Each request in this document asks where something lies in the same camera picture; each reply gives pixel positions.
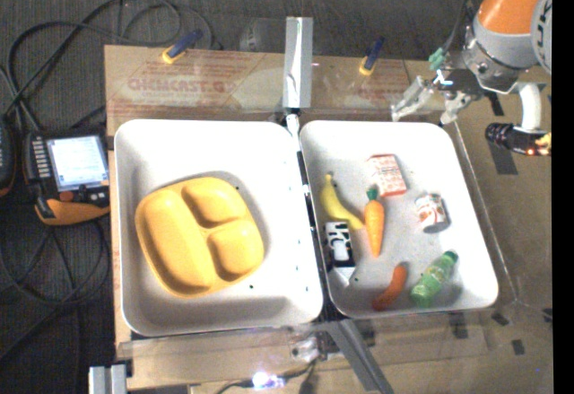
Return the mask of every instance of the toy carrot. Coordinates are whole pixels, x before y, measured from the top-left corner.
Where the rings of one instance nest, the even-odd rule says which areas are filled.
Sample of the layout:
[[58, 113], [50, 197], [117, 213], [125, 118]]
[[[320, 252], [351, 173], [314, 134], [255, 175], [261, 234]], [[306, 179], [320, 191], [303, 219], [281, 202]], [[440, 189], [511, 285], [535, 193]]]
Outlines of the toy carrot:
[[385, 208], [377, 200], [376, 188], [367, 190], [369, 202], [364, 208], [365, 228], [369, 236], [370, 250], [373, 257], [378, 257], [383, 244], [383, 230], [385, 229]]
[[401, 294], [406, 282], [407, 270], [406, 266], [399, 263], [393, 270], [393, 277], [391, 283], [385, 291], [372, 301], [372, 307], [375, 311], [383, 311], [389, 307], [396, 298]]

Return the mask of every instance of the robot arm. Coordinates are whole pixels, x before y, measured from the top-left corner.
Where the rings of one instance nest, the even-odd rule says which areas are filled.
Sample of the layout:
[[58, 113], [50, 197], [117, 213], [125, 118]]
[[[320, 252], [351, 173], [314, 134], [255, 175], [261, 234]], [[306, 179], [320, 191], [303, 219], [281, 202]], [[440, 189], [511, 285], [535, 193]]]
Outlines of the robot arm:
[[[552, 0], [483, 0], [465, 28], [460, 54], [454, 57], [454, 52], [440, 48], [430, 59], [431, 68], [438, 69], [437, 79], [430, 83], [417, 77], [404, 98], [392, 106], [393, 120], [420, 108], [430, 97], [418, 93], [425, 90], [438, 90], [445, 97], [442, 124], [456, 120], [460, 110], [487, 92], [518, 93], [522, 123], [489, 125], [487, 139], [516, 153], [550, 155], [550, 137], [539, 128], [540, 85], [517, 80], [537, 64], [552, 74]], [[457, 68], [472, 72], [475, 83], [445, 82], [444, 73]]]

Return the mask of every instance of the yellow divided plate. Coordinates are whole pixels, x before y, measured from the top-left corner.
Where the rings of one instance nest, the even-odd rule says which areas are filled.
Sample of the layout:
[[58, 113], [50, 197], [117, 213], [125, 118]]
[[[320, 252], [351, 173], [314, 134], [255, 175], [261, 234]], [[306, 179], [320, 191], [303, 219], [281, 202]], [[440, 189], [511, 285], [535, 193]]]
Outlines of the yellow divided plate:
[[263, 261], [261, 234], [229, 182], [199, 177], [158, 189], [135, 210], [145, 258], [161, 285], [193, 298], [233, 285]]

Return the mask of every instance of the white can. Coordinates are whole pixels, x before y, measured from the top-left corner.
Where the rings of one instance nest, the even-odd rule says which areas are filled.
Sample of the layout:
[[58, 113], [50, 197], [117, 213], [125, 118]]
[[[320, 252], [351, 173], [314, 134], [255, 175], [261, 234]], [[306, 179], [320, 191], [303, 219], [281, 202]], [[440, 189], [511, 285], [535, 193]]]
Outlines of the white can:
[[441, 232], [448, 227], [447, 214], [439, 195], [422, 195], [414, 200], [414, 205], [424, 232]]

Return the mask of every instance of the banana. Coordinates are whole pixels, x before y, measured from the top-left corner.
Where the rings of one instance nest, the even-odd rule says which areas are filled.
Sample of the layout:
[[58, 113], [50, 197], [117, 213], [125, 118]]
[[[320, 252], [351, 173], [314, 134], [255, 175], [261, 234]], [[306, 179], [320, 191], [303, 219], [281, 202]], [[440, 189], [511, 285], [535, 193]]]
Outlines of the banana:
[[341, 201], [339, 201], [339, 197], [333, 186], [333, 176], [331, 174], [325, 174], [325, 184], [321, 189], [319, 199], [329, 217], [334, 220], [346, 221], [353, 230], [362, 228], [363, 223], [361, 219], [349, 212], [343, 204], [341, 204]]

